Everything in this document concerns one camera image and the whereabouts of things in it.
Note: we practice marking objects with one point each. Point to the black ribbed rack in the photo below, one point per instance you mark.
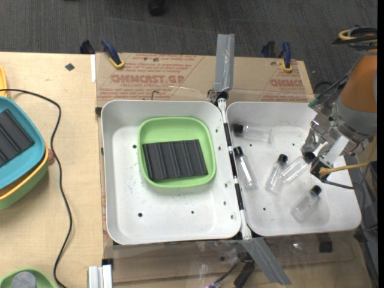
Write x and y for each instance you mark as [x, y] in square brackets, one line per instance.
[175, 160]
[12, 136]

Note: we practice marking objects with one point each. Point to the blue plate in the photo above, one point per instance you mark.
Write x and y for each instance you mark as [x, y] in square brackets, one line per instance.
[27, 166]

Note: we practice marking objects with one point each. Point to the yellow plate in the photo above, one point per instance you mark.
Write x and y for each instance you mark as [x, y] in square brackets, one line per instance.
[36, 184]
[2, 82]

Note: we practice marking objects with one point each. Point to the grey cylinder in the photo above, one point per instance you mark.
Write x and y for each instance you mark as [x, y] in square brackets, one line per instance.
[24, 280]

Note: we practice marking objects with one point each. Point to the green plate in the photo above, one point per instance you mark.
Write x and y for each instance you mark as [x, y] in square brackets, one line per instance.
[177, 129]
[45, 279]
[30, 198]

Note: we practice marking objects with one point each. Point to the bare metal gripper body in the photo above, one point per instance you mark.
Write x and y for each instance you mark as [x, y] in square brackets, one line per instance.
[328, 127]

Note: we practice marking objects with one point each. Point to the thin black and white rod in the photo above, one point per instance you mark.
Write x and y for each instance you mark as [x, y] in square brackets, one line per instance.
[230, 148]

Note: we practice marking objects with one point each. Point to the brown cardboard board red print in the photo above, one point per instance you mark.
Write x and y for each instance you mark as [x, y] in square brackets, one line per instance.
[186, 76]

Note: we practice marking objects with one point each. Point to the clear bottle with black cap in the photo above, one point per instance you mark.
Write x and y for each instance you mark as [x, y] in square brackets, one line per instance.
[304, 205]
[255, 132]
[275, 175]
[245, 169]
[295, 169]

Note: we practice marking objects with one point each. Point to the white plastic tray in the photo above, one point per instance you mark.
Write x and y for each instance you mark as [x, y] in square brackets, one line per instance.
[270, 217]
[168, 214]

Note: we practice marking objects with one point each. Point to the brown round disc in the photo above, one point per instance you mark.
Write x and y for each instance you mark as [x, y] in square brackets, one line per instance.
[51, 157]

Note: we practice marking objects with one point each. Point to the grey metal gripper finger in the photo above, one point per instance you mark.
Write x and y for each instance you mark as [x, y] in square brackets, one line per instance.
[308, 144]
[323, 150]

